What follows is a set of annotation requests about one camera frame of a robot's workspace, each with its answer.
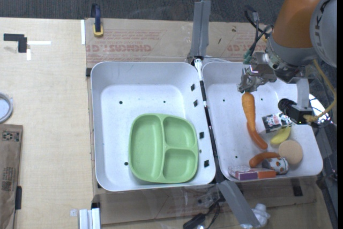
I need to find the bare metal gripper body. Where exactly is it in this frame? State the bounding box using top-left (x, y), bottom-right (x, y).
top-left (249, 51), bottom-right (301, 83)

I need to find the orange carrot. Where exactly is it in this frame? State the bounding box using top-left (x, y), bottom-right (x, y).
top-left (241, 91), bottom-right (257, 132)

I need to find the black and white carton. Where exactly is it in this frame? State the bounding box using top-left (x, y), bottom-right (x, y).
top-left (262, 112), bottom-right (293, 134)

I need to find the white plastic tray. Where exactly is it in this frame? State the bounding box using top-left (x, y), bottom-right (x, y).
top-left (90, 61), bottom-right (217, 193)
top-left (201, 61), bottom-right (324, 183)

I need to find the yellow banana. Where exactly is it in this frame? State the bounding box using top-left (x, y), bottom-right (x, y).
top-left (270, 125), bottom-right (292, 146)

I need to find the tan round biscuit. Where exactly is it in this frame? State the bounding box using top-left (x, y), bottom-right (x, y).
top-left (278, 139), bottom-right (304, 166)

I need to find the white can with orange print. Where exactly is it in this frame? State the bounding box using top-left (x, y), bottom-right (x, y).
top-left (263, 157), bottom-right (289, 175)

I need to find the purple and orange box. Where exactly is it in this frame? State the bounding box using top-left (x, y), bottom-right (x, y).
top-left (228, 166), bottom-right (277, 181)

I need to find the brown cardboard board red print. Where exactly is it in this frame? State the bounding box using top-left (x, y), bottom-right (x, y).
top-left (84, 18), bottom-right (324, 225)

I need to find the green divided plate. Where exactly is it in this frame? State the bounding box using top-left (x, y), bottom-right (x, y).
top-left (128, 113), bottom-right (199, 184)

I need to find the white crumpled tissue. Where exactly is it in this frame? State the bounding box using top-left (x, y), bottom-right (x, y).
top-left (251, 203), bottom-right (271, 226)

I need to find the clear tape roll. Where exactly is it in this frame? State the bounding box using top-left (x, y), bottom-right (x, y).
top-left (0, 92), bottom-right (14, 124)

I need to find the brown paper packet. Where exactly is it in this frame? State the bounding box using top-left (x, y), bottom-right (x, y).
top-left (0, 123), bottom-right (24, 229)

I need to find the black cylinder on white bracket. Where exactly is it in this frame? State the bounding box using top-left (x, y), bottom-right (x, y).
top-left (278, 78), bottom-right (315, 125)

